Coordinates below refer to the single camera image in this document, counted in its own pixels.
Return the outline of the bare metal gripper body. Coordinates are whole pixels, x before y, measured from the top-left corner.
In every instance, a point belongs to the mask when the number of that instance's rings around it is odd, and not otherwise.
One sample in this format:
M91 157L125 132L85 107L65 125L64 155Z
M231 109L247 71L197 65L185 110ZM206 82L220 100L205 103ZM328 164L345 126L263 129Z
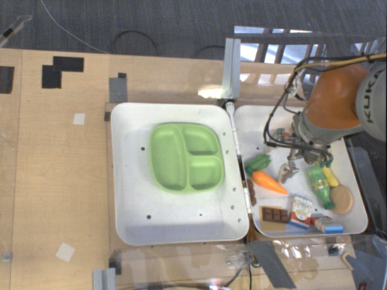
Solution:
M307 164L331 164L333 155L329 152L330 144L297 143L290 146L288 160L295 162L303 159Z

